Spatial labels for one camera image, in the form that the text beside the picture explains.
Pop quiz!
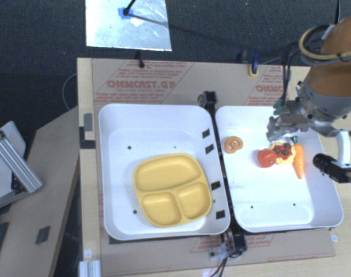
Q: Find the brown cardboard board red print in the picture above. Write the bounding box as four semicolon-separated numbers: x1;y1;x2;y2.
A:
91;58;337;271

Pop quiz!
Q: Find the white plastic tray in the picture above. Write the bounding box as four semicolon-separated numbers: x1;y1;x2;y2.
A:
98;103;232;241
214;105;345;234

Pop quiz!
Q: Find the black cylinder on white bracket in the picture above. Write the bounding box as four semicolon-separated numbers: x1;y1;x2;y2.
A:
312;129;351;184

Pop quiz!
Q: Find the yellow divided plate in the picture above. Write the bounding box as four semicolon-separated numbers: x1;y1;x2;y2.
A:
132;152;213;229

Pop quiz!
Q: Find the black block with thin wires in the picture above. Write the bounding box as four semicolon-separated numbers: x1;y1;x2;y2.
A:
198;90;218;110
231;230;248;257

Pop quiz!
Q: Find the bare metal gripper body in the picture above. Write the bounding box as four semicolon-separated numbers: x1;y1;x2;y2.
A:
275;99;328;134

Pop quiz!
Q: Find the orange pretzel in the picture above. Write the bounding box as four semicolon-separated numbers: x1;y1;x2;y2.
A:
224;136;244;155

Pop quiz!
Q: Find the orange carrot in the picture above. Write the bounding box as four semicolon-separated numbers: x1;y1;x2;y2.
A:
289;135;305;180

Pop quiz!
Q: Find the red tomato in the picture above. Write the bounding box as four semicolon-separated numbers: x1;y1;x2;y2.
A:
256;148;278;169

